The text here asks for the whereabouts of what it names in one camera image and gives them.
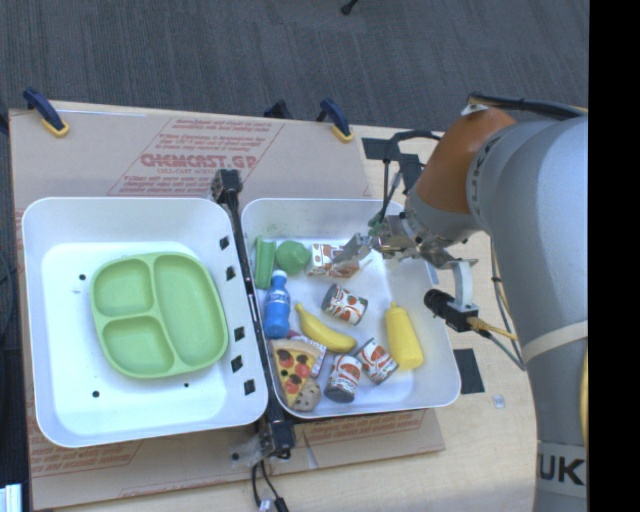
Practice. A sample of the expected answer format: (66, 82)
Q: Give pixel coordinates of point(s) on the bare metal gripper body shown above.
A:
(407, 245)

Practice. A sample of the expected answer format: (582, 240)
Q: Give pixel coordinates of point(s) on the yellow squeeze bottle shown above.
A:
(403, 340)

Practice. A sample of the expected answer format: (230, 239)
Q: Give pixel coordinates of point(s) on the pizza slice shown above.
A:
(292, 365)

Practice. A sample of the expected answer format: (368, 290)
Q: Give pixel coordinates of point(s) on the white carton with tomato print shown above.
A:
(322, 260)

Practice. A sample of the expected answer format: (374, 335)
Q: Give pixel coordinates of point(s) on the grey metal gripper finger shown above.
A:
(350, 257)
(361, 241)

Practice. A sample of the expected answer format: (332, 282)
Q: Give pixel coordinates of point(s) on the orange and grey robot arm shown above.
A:
(535, 210)

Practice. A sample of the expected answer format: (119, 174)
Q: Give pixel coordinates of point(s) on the black cylinder on white bracket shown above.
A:
(445, 306)

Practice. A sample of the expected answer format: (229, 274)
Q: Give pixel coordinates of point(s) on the white can with tomato print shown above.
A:
(378, 361)
(344, 377)
(347, 306)

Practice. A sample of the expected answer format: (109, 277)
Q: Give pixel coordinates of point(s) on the thin black and white rod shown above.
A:
(248, 295)

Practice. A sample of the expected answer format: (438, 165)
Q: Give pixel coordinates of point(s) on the green celery stick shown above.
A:
(264, 262)

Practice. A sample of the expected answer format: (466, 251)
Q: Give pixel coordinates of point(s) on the green round toy vegetable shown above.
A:
(292, 257)

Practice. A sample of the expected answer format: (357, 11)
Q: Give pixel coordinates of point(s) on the yellow banana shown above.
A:
(325, 332)

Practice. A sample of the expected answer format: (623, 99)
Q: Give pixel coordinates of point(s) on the green divided plate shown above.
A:
(185, 305)

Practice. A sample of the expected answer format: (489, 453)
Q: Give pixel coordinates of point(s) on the brown chocolate chip biscuit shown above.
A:
(307, 397)

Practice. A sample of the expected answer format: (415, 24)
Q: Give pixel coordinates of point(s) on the brown cardboard board, red print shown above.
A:
(90, 160)

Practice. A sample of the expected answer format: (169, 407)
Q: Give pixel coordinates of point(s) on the blue bottle with white cap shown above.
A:
(276, 310)

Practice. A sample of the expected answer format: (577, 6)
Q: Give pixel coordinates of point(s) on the white plastic tray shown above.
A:
(65, 400)
(425, 390)

